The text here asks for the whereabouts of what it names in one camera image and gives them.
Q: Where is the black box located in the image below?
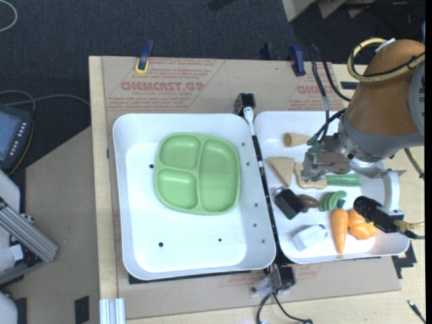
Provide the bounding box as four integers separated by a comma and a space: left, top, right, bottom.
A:
273, 188, 305, 221

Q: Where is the tan triangular sandwich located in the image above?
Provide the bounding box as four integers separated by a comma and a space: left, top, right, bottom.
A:
267, 156, 296, 188

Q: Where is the black cylinder on white bracket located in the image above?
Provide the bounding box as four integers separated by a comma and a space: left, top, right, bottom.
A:
352, 169, 406, 234

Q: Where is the thin black and white rod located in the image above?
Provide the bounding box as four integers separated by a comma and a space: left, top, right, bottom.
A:
243, 107, 281, 267

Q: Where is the black pen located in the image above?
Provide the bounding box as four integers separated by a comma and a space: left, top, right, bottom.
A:
407, 300, 426, 323

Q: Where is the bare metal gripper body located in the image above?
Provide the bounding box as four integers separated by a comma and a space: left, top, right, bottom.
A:
304, 135, 354, 176

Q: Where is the brown cardboard board, red print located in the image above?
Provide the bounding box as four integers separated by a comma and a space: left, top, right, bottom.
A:
101, 55, 402, 320

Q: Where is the tan ice cream cone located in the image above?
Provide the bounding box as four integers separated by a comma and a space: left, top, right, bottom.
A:
282, 132, 313, 148

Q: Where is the orange bell pepper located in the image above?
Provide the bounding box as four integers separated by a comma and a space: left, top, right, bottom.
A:
347, 209, 378, 241

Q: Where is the white carton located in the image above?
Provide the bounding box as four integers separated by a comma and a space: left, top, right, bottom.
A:
292, 223, 329, 252

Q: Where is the brown sausage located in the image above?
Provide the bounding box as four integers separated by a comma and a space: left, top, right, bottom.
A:
298, 194, 321, 214

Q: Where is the orange carrot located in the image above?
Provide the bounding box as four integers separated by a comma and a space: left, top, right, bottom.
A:
331, 198, 350, 257

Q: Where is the green divided plate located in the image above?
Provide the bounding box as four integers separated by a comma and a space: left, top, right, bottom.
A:
154, 132, 242, 216

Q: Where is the green pea pod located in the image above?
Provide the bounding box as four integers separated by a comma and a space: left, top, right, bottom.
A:
325, 173, 362, 187

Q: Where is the beige bread slice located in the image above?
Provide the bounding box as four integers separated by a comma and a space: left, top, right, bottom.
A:
294, 161, 329, 190

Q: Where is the white plastic tray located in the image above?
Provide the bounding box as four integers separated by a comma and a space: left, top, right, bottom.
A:
111, 113, 277, 281
252, 110, 411, 265

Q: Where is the green ridged toy vegetable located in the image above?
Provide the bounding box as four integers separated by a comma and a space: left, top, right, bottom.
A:
318, 190, 348, 213

